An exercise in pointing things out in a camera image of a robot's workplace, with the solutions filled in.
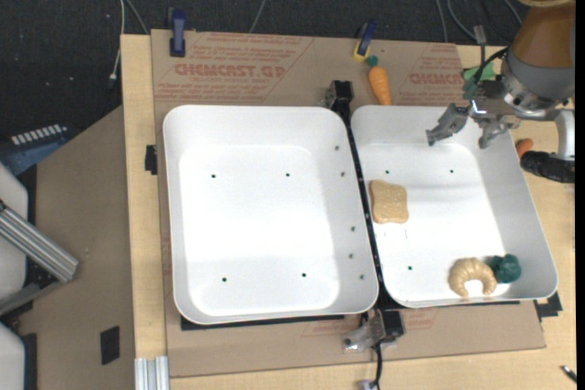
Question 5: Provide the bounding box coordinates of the brown cardboard board red print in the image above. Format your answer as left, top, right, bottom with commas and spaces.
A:
149, 28, 548, 378

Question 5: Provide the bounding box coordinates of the beige croissant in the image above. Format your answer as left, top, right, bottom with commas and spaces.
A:
447, 257, 498, 298

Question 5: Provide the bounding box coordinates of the white plastic tray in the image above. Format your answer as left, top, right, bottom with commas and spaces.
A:
162, 104, 380, 326
349, 104, 559, 309

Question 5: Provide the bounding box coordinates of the black block with thin wires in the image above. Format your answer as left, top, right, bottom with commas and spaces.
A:
342, 309, 407, 353
321, 79, 354, 115

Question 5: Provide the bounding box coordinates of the tan bread slice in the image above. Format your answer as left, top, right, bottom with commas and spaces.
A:
367, 179, 410, 226

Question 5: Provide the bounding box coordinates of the green broccoli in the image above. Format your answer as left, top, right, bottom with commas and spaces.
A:
485, 253, 523, 284

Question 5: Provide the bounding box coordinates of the thin black rod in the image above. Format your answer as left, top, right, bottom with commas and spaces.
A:
343, 113, 389, 311

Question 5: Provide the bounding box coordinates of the black cylinder on white bracket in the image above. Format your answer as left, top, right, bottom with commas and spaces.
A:
519, 108, 577, 184

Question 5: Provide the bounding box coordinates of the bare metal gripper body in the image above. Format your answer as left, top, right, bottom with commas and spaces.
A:
466, 76, 562, 126

